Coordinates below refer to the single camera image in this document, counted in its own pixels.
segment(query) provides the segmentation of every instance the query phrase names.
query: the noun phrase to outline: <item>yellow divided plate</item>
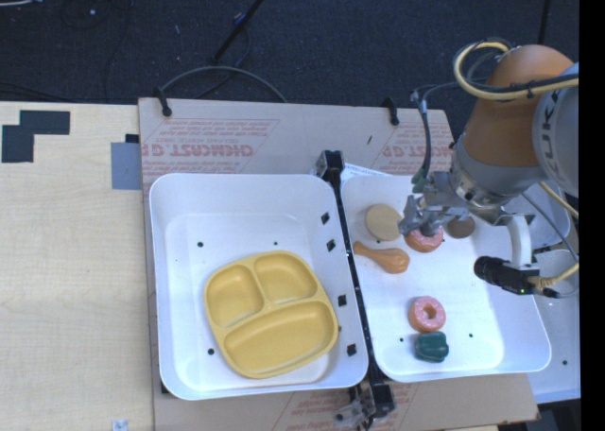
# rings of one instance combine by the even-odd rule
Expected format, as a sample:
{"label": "yellow divided plate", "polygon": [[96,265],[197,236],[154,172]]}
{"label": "yellow divided plate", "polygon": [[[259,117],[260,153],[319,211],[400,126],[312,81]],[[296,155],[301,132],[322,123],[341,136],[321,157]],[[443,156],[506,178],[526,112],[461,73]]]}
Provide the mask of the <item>yellow divided plate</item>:
{"label": "yellow divided plate", "polygon": [[338,336],[332,304],[297,254],[256,253],[213,272],[204,305],[216,341],[240,374],[266,378],[330,351]]}

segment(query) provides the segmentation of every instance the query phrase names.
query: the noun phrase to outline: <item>pink donut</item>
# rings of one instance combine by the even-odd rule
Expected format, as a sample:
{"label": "pink donut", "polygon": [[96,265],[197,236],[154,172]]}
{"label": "pink donut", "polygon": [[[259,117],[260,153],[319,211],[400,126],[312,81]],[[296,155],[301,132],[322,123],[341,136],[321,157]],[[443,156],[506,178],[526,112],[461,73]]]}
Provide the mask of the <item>pink donut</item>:
{"label": "pink donut", "polygon": [[424,236],[420,228],[410,231],[404,236],[407,245],[413,250],[428,253],[435,250],[443,242],[443,226],[439,226],[432,236]]}
{"label": "pink donut", "polygon": [[407,311],[409,323],[418,332],[436,332],[445,323],[443,305],[433,297],[418,297]]}

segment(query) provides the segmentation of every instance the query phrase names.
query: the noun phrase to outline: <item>yellow cable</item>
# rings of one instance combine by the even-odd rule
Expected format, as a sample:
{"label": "yellow cable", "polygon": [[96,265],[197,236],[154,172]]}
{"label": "yellow cable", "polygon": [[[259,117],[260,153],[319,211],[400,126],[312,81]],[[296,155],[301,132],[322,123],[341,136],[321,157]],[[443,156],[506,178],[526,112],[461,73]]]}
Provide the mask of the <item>yellow cable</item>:
{"label": "yellow cable", "polygon": [[562,207],[564,207],[567,211],[569,211],[571,213],[571,215],[579,220],[579,213],[578,211],[576,211],[566,200],[564,200],[563,198],[561,198],[555,191],[553,191],[548,184],[546,184],[546,182],[544,181],[540,181],[538,182],[538,184],[540,185],[540,187],[542,187],[549,196],[551,196],[553,199],[555,199]]}
{"label": "yellow cable", "polygon": [[[466,81],[466,78],[461,73],[461,65],[462,61],[466,58],[466,56],[471,52],[480,48],[497,48],[503,53],[508,53],[509,48],[499,42],[482,42],[482,43],[474,43],[469,44],[466,48],[464,48],[454,60],[454,77],[458,84],[462,87],[462,89],[468,92],[471,95],[476,96],[477,98],[485,98],[488,100],[512,100],[514,98],[523,98],[527,97],[529,93],[528,89],[517,90],[515,92],[508,92],[505,94],[495,94],[492,92],[486,92],[484,90],[479,90],[475,88],[473,85]],[[543,87],[532,87],[531,93],[533,95],[542,95],[546,92],[550,92],[553,90],[559,90],[563,88],[575,87],[579,85],[579,81],[577,79],[570,79],[566,81],[559,81],[551,83],[550,85],[545,85]]]}
{"label": "yellow cable", "polygon": [[574,263],[568,269],[565,269],[561,273],[552,277],[542,277],[542,276],[530,276],[527,277],[527,281],[531,284],[534,284],[536,288],[542,289],[545,286],[552,286],[556,282],[560,282],[562,279],[567,278],[569,275],[574,274],[579,269],[579,261]]}

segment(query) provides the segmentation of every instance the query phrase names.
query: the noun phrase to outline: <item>green toy pepper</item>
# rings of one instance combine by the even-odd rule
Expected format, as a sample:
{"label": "green toy pepper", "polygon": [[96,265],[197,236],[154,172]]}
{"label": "green toy pepper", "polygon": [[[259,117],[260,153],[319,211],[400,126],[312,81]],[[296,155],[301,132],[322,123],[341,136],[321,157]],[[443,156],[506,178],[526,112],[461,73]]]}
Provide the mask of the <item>green toy pepper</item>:
{"label": "green toy pepper", "polygon": [[419,334],[414,342],[416,357],[429,362],[443,362],[450,352],[443,332]]}

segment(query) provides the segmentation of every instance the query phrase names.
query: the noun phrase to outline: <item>round cookie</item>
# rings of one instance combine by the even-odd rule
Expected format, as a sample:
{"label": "round cookie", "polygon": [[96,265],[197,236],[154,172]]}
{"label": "round cookie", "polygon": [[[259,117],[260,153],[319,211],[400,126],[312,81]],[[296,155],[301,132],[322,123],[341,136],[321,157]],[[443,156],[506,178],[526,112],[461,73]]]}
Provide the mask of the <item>round cookie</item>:
{"label": "round cookie", "polygon": [[401,234],[397,224],[402,216],[387,204],[374,204],[366,212],[368,231],[381,241],[393,241]]}
{"label": "round cookie", "polygon": [[447,233],[456,239],[462,239],[473,234],[475,230],[475,220],[471,215],[465,219],[450,219],[445,225]]}

